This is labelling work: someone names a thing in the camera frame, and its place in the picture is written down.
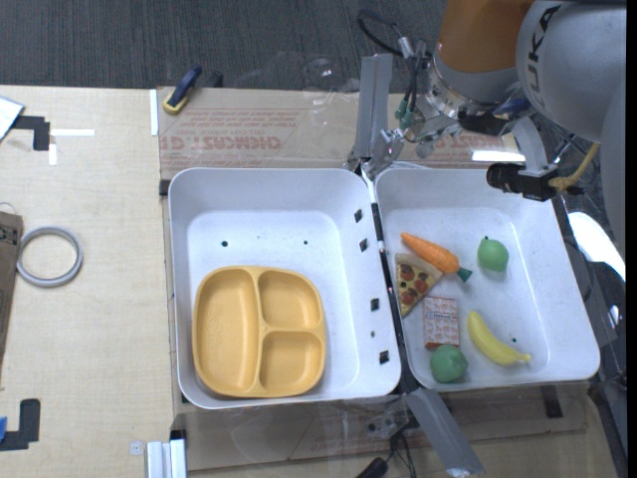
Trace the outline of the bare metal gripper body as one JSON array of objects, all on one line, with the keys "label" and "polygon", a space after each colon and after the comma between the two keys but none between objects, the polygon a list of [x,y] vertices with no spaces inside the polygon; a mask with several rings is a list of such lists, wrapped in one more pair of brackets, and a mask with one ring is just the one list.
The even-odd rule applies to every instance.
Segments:
[{"label": "bare metal gripper body", "polygon": [[424,143],[457,136],[462,127],[434,100],[430,84],[419,87],[419,76],[412,74],[399,103],[399,131],[408,142]]}]

